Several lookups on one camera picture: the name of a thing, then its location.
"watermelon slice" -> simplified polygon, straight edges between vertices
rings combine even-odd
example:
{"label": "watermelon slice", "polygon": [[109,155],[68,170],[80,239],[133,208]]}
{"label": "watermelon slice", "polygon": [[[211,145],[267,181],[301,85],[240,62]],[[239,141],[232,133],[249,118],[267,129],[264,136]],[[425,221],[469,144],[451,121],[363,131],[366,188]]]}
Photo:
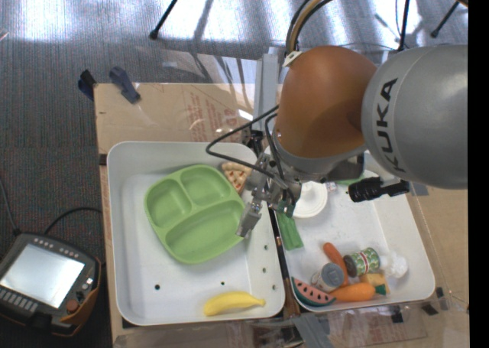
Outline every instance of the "watermelon slice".
{"label": "watermelon slice", "polygon": [[321,291],[298,278],[291,278],[291,280],[296,296],[304,304],[308,304],[309,306],[328,306],[336,300],[334,296],[326,294],[324,291]]}

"orange carrot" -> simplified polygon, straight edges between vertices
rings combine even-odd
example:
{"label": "orange carrot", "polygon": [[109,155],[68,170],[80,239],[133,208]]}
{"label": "orange carrot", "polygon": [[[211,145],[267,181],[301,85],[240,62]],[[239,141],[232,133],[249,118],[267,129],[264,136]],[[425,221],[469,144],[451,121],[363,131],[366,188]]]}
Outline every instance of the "orange carrot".
{"label": "orange carrot", "polygon": [[385,286],[379,285],[374,287],[370,283],[360,282],[347,285],[346,287],[336,288],[329,292],[329,294],[339,301],[344,302],[369,301],[375,294],[385,295]]}
{"label": "orange carrot", "polygon": [[343,261],[343,257],[341,255],[341,253],[330,242],[326,242],[324,245],[322,245],[322,250],[328,256],[328,258],[331,260],[331,262],[334,262],[336,265],[339,265],[343,271],[343,275],[345,277],[343,278],[343,282],[340,284],[340,287],[347,286],[349,283],[348,272],[346,270],[346,264],[345,264],[345,261]]}

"metal floor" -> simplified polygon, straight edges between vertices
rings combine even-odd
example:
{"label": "metal floor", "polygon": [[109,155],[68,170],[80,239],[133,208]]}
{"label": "metal floor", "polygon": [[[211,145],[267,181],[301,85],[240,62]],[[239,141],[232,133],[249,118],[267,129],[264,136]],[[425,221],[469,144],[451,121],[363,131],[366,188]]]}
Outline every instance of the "metal floor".
{"label": "metal floor", "polygon": [[[173,82],[172,53],[258,60],[283,50],[290,20],[304,0],[0,0],[0,178],[16,223],[38,231],[63,211],[100,207],[93,104],[77,87],[85,69],[100,83],[118,65],[135,82]],[[335,0],[316,12],[299,36],[320,44],[370,50],[400,45],[406,0]],[[431,33],[453,0],[410,0],[405,48],[468,43],[468,9],[458,6]],[[60,222],[56,235],[103,258],[102,225],[88,213]],[[0,199],[0,256],[13,236]],[[109,346],[107,298],[71,340],[38,336],[0,319],[0,345]]]}

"green divided plate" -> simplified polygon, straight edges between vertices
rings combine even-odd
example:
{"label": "green divided plate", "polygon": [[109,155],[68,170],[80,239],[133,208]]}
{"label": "green divided plate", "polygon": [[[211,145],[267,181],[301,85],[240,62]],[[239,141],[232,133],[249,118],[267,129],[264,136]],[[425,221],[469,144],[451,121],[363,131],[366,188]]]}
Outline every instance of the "green divided plate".
{"label": "green divided plate", "polygon": [[236,230],[245,204],[207,164],[185,167],[151,185],[144,208],[167,251],[186,264],[213,259],[243,240]]}

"toy banana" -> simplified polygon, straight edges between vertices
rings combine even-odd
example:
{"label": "toy banana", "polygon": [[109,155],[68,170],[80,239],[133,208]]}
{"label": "toy banana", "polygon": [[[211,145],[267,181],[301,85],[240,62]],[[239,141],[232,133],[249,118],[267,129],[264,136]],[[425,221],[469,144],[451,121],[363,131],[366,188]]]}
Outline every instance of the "toy banana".
{"label": "toy banana", "polygon": [[264,306],[265,300],[258,299],[246,291],[230,291],[210,298],[204,305],[205,315],[216,315],[232,308]]}

